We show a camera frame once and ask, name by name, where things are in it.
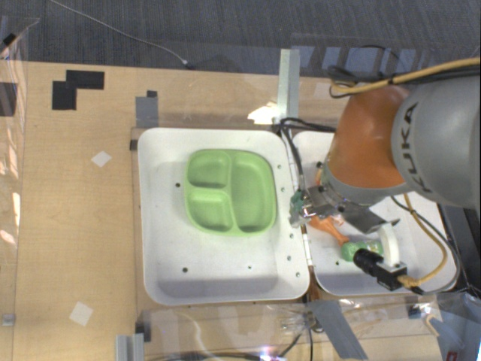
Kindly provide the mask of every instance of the wooden table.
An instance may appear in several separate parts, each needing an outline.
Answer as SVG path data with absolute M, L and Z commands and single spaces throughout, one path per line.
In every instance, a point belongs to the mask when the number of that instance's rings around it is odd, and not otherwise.
M 52 82 L 65 80 L 67 69 L 104 71 L 104 89 L 80 89 L 76 111 L 53 111 Z M 114 359 L 116 335 L 131 335 L 138 315 L 129 150 L 135 98 L 157 91 L 159 117 L 168 125 L 249 126 L 247 114 L 276 101 L 278 79 L 38 62 L 26 70 L 13 360 Z M 301 79 L 301 117 L 335 124 L 343 103 L 329 98 L 325 80 Z M 98 167 L 91 158 L 102 151 L 111 160 Z M 6 277 L 8 269 L 2 272 Z M 69 319 L 78 302 L 93 310 L 85 326 Z M 362 345 L 371 359 L 439 358 L 432 335 L 400 333 L 402 338 L 367 338 Z M 3 334 L 8 356 L 11 337 Z M 325 335 L 315 341 L 315 359 L 338 359 Z M 301 343 L 289 359 L 308 359 L 309 346 Z

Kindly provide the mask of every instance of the gray tape strip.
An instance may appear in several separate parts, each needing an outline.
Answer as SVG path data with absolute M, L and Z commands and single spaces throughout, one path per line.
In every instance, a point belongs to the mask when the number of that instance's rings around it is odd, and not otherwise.
M 342 359 L 368 359 L 361 344 L 355 337 L 346 319 L 340 311 L 337 301 L 314 301 L 309 303 L 332 346 Z
M 137 119 L 137 127 L 140 129 L 149 129 L 159 126 L 159 106 L 158 98 L 135 98 L 135 117 Z

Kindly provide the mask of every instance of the yellow cable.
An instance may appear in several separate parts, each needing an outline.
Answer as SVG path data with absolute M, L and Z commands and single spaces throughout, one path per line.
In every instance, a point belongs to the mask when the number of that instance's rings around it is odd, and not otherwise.
M 419 219 L 417 213 L 413 210 L 413 206 L 411 205 L 411 201 L 409 199 L 409 196 L 407 196 L 407 194 L 404 194 L 404 199 L 406 200 L 407 208 L 409 208 L 410 213 L 413 216 L 416 223 L 419 225 L 422 231 L 424 231 L 428 235 L 428 237 L 433 240 L 433 242 L 440 248 L 440 250 L 443 253 L 443 258 L 440 264 L 432 272 L 425 275 L 424 277 L 421 277 L 419 279 L 410 277 L 409 275 L 400 275 L 398 277 L 398 281 L 401 282 L 404 287 L 406 287 L 407 289 L 410 289 L 411 287 L 417 287 L 420 284 L 423 284 L 426 281 L 429 281 L 435 275 L 437 275 L 441 271 L 441 269 L 445 266 L 448 260 L 448 253 L 446 251 L 446 248 L 443 246 L 443 244 L 434 236 L 432 232 L 428 230 L 425 224 Z
M 445 71 L 450 71 L 452 69 L 469 67 L 469 66 L 480 65 L 480 64 L 481 64 L 481 59 L 479 57 L 473 57 L 469 59 L 455 60 L 453 62 L 434 65 L 433 67 L 428 67 L 425 69 L 421 69 L 419 71 L 409 72 L 407 74 L 396 76 L 392 79 L 380 80 L 375 83 L 365 84 L 363 86 L 352 86 L 352 87 L 342 86 L 336 83 L 335 81 L 332 81 L 331 85 L 332 85 L 332 88 L 334 88 L 339 93 L 347 93 L 347 94 L 365 93 L 367 91 L 371 91 L 372 89 L 388 86 L 389 84 L 403 84 L 412 80 L 419 79 L 421 77 L 426 77 L 433 74 L 439 74 L 440 72 L 445 72 Z

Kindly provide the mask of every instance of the green plate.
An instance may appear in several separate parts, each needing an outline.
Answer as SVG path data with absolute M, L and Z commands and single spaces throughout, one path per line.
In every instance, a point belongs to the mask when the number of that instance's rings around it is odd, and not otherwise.
M 187 162 L 186 210 L 194 226 L 223 235 L 262 233 L 276 219 L 271 166 L 241 150 L 200 150 Z

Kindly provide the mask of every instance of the dark floor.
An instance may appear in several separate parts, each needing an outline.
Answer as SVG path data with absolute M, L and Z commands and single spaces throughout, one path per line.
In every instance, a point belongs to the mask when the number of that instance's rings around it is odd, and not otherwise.
M 207 71 L 276 74 L 283 47 L 301 49 L 302 74 L 310 76 L 321 75 L 328 49 L 339 47 L 344 62 L 366 44 L 429 51 L 437 61 L 479 53 L 481 0 L 56 1 Z M 169 53 L 47 0 L 0 0 L 0 15 L 40 18 L 31 60 L 182 68 Z

